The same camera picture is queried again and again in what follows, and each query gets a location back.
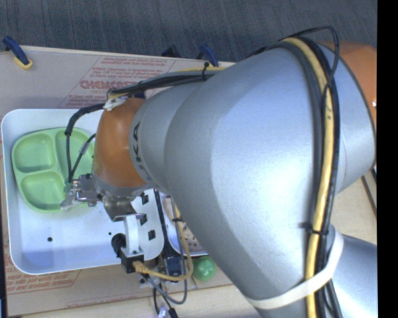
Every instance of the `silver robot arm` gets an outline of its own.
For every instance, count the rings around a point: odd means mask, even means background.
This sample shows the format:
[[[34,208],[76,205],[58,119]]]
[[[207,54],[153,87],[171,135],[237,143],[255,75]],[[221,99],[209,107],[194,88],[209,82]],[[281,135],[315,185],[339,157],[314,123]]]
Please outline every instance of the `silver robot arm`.
[[[329,62],[334,53],[319,45]],[[375,163],[375,129],[360,85],[340,61],[336,193]],[[156,94],[136,112],[129,152],[245,297],[276,297],[304,281],[322,159],[320,100],[306,67],[275,46],[203,82]],[[334,239],[330,227],[327,249]],[[344,237],[333,276],[342,314],[377,317],[377,247]],[[306,317],[300,299],[262,317]]]

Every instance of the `table surface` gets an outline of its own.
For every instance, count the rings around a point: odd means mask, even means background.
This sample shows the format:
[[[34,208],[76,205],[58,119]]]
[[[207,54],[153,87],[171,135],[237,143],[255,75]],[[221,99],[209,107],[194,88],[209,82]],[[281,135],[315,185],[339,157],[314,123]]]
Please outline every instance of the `table surface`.
[[[82,51],[70,51],[60,49],[35,48],[30,46],[23,47],[26,52],[35,58],[34,66],[39,65],[39,62],[44,58],[42,65],[43,70],[46,70],[48,75],[44,74],[42,68],[37,68],[37,72],[26,71],[22,72],[19,67],[11,63],[10,53],[0,52],[0,121],[3,116],[18,108],[80,108],[86,102],[88,97],[100,99],[103,97],[103,92],[107,90],[106,86],[100,86],[97,81],[103,81],[99,78],[100,65],[104,61],[87,60],[87,64],[83,61],[85,57],[91,58],[96,55],[100,58],[114,58],[117,56],[120,60],[118,66],[123,67],[124,60],[148,60],[150,57],[142,56],[126,56],[119,57],[117,54],[103,54]],[[50,61],[45,58],[48,55],[53,55],[55,60]],[[62,66],[68,65],[69,58],[73,61],[72,70],[74,72],[68,73],[66,70],[66,79],[62,79],[59,72],[62,72]],[[153,58],[154,62],[146,61],[151,65],[143,66],[150,69],[149,74],[159,74],[162,72],[172,72],[181,68],[197,67],[200,63],[197,60],[167,60],[160,62],[162,58]],[[14,73],[13,80],[10,79],[12,72]],[[115,81],[127,82],[127,80],[136,80],[137,77],[133,72],[125,70],[119,78],[113,78]],[[83,89],[87,83],[95,88]],[[3,178],[3,162],[1,161],[1,177]],[[5,192],[2,187],[2,204],[6,204]],[[368,242],[377,244],[377,196],[376,183],[371,172],[368,172],[364,177],[357,180],[354,184],[340,192],[334,201],[334,208],[332,213],[332,224],[338,231],[346,235],[357,237]],[[3,212],[3,231],[5,236],[7,234],[6,211]],[[220,285],[209,286],[206,288],[189,291],[188,299],[185,304],[176,306],[177,313],[180,317],[258,317],[257,312],[246,302],[237,288],[227,282],[222,282]],[[100,303],[97,305],[87,305],[82,307],[70,309],[43,309],[40,311],[33,311],[32,313],[17,312],[15,309],[21,300],[26,299],[25,293],[15,293],[9,295],[8,306],[11,307],[13,314],[21,315],[24,318],[35,317],[126,317],[129,313],[130,317],[156,317],[153,299],[149,295],[130,300],[121,300],[110,303]],[[180,297],[181,294],[175,294],[175,297]],[[35,296],[30,296],[33,305],[36,301]]]

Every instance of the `white tape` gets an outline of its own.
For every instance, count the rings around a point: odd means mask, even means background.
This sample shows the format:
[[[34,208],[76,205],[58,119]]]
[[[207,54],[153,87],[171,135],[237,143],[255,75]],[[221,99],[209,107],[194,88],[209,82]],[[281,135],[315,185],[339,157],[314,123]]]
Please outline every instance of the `white tape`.
[[[248,300],[248,302],[250,302],[250,304],[257,309],[267,310],[283,307],[305,298],[315,291],[318,291],[332,279],[336,267],[338,266],[343,248],[344,238],[338,231],[335,230],[332,248],[330,249],[326,267],[323,270],[315,274],[312,278],[305,280],[298,286],[295,286],[294,288],[290,289],[284,294],[278,295],[277,297],[262,300],[255,300],[245,297],[246,300]]]

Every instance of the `gray carpet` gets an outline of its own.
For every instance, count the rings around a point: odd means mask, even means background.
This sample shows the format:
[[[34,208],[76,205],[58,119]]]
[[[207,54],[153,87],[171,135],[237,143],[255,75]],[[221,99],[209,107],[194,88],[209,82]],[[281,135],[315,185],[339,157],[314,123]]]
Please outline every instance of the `gray carpet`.
[[[19,44],[154,56],[174,44],[186,58],[207,44],[219,60],[239,61],[322,25],[377,47],[377,0],[0,0],[0,50],[8,34]],[[2,263],[0,239],[0,298]]]

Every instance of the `blue clamp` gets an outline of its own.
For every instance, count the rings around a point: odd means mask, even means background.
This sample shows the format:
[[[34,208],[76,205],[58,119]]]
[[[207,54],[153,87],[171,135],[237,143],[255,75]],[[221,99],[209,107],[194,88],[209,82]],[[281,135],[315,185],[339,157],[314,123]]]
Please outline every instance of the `blue clamp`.
[[[203,55],[205,55],[205,58],[213,65],[213,67],[218,67],[218,59],[217,56],[215,55],[214,51],[208,47],[208,45],[203,44],[199,46],[199,55],[197,59],[201,59]]]
[[[5,36],[3,43],[6,45],[6,50],[11,50],[15,55],[15,62],[24,70],[29,70],[33,66],[33,62],[27,57],[19,44],[13,40],[9,35]]]

